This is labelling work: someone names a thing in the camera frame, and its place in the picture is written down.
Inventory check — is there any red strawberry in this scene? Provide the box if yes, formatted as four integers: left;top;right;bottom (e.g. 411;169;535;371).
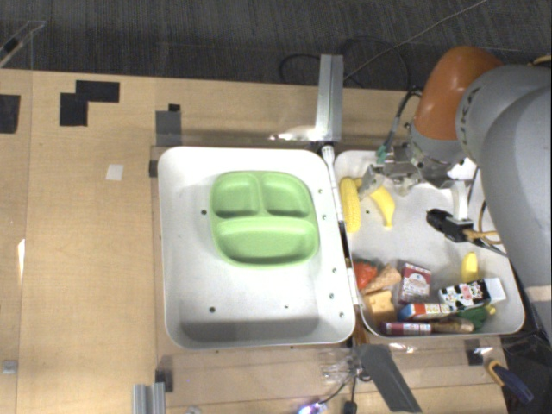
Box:
353;258;384;291

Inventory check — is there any blue and orange carton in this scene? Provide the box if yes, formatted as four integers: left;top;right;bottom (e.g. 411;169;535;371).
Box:
397;302;455;323

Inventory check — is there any green pepper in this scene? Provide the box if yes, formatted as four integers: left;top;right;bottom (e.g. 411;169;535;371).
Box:
455;304;498;332

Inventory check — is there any red and white carton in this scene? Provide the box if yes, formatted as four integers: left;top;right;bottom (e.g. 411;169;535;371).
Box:
396;261;433;306

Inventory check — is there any yellow banana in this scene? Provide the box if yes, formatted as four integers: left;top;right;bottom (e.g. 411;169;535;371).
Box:
368;185;397;230

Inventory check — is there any dark red bottle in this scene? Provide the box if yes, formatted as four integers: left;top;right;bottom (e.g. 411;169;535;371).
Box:
379;321;433;336

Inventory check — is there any cow print milk carton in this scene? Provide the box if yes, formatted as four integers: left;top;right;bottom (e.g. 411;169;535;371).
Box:
437;277;507;312

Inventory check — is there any brown bread roll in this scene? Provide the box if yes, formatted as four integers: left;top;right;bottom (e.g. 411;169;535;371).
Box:
430;318;476;335

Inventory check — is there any tan waffle cone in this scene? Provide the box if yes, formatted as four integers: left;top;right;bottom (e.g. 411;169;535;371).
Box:
361;262;403;297

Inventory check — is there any black cylinder on white bracket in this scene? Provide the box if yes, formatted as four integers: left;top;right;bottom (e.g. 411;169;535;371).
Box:
425;178;476;243

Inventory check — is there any green divided plate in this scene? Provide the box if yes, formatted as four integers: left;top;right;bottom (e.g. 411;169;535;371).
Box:
209;170;322;269

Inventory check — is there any yellow cheese wedge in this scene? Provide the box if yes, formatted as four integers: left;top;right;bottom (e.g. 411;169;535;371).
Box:
363;289;398;325

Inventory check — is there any yellow corn cob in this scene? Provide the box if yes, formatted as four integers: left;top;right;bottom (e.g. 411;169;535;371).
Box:
339;176;363;234

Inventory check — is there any white plastic tray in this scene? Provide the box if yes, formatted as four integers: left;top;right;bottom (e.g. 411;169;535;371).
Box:
334;149;527;340
156;146;357;350

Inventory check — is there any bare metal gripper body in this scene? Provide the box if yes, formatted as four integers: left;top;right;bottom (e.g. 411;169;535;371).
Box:
381;142;453;188

